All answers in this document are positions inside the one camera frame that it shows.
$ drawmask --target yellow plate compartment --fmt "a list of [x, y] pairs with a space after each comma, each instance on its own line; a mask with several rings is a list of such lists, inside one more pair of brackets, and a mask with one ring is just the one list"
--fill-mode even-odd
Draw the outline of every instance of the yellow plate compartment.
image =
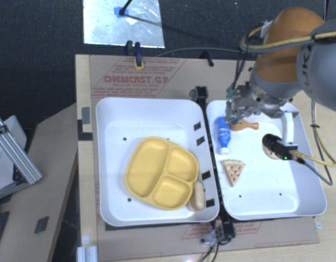
[[189, 201], [199, 175], [195, 156], [159, 137], [147, 137], [136, 147], [127, 170], [128, 190], [156, 207], [180, 209]]

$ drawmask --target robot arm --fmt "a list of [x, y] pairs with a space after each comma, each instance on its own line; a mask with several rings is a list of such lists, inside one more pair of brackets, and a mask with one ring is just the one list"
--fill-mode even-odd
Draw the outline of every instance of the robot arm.
[[[310, 36], [324, 38], [322, 32], [332, 31], [336, 35], [336, 20], [323, 23], [318, 15], [299, 7], [282, 11], [265, 33], [266, 49], [262, 51], [266, 53], [257, 58], [249, 82], [238, 86], [227, 102], [226, 123], [237, 124], [261, 112], [271, 118], [282, 117], [280, 107], [299, 90], [336, 111], [336, 38], [318, 41]], [[303, 36], [306, 41], [300, 45], [286, 44], [286, 40]], [[271, 48], [272, 44], [282, 44], [281, 49]]]

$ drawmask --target silver metal sheet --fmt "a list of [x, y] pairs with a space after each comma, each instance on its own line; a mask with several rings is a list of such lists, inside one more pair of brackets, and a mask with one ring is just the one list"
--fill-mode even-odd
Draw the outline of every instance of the silver metal sheet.
[[121, 17], [118, 11], [127, 1], [83, 0], [84, 42], [125, 45], [131, 40], [144, 47], [164, 48], [158, 0], [133, 0]]

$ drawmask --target bottle cap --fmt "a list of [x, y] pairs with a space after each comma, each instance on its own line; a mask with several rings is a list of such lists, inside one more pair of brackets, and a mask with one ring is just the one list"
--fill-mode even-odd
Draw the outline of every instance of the bottle cap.
[[220, 149], [220, 154], [228, 154], [229, 153], [229, 149], [227, 147], [222, 147]]

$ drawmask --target toy pizza slice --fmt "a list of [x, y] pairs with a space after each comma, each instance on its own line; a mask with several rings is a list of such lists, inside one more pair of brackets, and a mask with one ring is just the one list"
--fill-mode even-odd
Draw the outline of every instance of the toy pizza slice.
[[233, 187], [244, 168], [244, 164], [238, 160], [228, 159], [223, 160], [223, 167], [227, 176], [229, 177], [230, 184]]

